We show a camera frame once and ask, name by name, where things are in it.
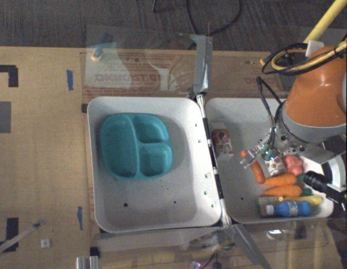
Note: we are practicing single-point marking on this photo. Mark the black cylinder on white bracket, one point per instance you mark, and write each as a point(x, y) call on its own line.
point(320, 182)

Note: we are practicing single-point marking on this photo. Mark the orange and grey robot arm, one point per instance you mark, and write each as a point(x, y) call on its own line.
point(316, 99)

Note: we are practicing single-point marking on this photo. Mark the yellow banana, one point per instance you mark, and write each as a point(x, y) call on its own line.
point(310, 199)

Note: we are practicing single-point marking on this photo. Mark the black and white thin rod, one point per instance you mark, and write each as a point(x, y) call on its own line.
point(211, 147)

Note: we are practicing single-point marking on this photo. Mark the white carton with orange print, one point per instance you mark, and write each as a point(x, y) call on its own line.
point(277, 167)

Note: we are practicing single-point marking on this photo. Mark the teal divided plate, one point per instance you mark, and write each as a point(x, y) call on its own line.
point(123, 147)

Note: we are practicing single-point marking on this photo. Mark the green and brown can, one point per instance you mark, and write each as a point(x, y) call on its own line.
point(262, 204)

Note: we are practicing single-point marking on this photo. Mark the brown cardboard board, red print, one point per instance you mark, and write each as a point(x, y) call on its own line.
point(151, 74)

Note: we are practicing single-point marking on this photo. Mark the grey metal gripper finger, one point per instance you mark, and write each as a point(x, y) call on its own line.
point(248, 158)
point(264, 169)

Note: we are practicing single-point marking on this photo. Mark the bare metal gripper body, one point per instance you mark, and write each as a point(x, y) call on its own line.
point(282, 143)

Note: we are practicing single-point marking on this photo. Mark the brown and white carton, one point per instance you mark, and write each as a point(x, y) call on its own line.
point(222, 141)

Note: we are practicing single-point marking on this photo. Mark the orange sausage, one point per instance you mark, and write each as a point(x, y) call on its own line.
point(258, 174)

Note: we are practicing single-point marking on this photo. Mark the orange carrot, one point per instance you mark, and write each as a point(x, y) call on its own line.
point(281, 179)
point(284, 190)

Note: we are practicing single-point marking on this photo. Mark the white plastic tray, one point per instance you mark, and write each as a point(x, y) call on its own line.
point(162, 200)
point(240, 206)

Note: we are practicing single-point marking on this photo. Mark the pink biscuit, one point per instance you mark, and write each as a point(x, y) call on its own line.
point(293, 164)

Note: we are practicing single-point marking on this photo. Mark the blue bottle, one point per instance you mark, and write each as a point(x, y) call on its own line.
point(292, 208)

